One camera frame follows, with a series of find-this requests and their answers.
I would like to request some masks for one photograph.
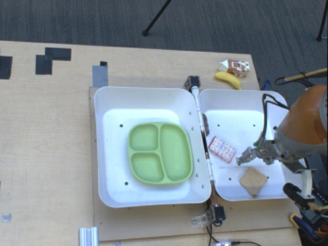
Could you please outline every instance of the wooden table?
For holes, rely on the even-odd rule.
[[[45,47],[70,48],[72,59],[53,61],[52,75],[36,75],[35,56]],[[111,86],[181,88],[189,75],[198,75],[201,89],[231,89],[214,74],[221,61],[237,59],[251,67],[243,89],[259,89],[246,54],[0,42],[0,55],[13,57],[10,79],[0,79],[0,214],[12,214],[10,222],[0,222],[0,245],[78,245],[79,228],[95,225],[89,88],[92,66],[100,61],[108,63]],[[288,221],[297,212],[292,201],[222,204],[227,220],[214,230],[218,239],[301,245]],[[152,219],[151,227],[161,231],[145,230],[149,223],[114,225],[118,232],[100,245],[207,245],[205,231],[186,227],[185,218],[162,226]],[[99,229],[100,239],[105,233]]]

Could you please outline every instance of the black metal pole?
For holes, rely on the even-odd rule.
[[[169,5],[169,3],[171,2],[172,0],[167,0],[165,2],[165,4],[163,5],[163,7],[160,9],[160,11],[157,13],[157,15],[154,17],[154,19],[151,21],[151,23],[148,25],[148,27],[143,30],[142,32],[142,35],[143,36],[147,36],[148,35],[148,32],[149,30],[152,28],[152,26],[156,23],[157,19],[160,17],[160,15],[164,12],[165,8]]]
[[[328,3],[328,0],[326,0],[326,5],[324,6],[322,21],[321,21],[320,31],[319,31],[319,34],[317,36],[317,41],[322,40],[322,31],[323,31],[324,22],[326,21],[326,16],[327,16],[327,3]]]

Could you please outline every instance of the yellow banana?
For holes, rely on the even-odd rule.
[[[220,79],[220,80],[230,83],[231,86],[233,86],[235,89],[241,89],[240,80],[236,76],[234,76],[230,73],[220,71],[215,74],[215,77],[217,79]]]

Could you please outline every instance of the brown sponge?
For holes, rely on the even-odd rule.
[[[266,184],[266,182],[267,177],[258,172],[253,167],[249,167],[239,180],[239,183],[252,196],[256,196],[260,189]]]

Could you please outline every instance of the green plate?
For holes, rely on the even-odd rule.
[[[134,126],[128,136],[128,154],[133,175],[146,183],[182,182],[193,171],[188,135],[177,124],[154,122]]]

